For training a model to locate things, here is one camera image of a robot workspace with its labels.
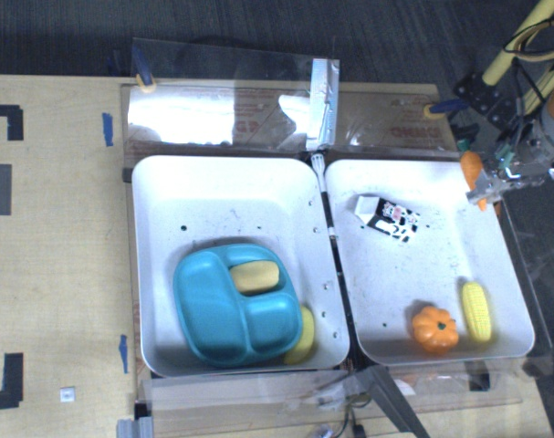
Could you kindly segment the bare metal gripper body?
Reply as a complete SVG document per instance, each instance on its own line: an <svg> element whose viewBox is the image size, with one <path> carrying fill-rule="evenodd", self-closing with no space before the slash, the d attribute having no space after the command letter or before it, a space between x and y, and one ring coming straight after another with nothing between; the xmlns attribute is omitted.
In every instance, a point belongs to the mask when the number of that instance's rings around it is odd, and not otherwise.
<svg viewBox="0 0 554 438"><path fill-rule="evenodd" d="M554 141L534 130L502 136L486 168L489 175L499 180L501 190L554 182Z"/></svg>

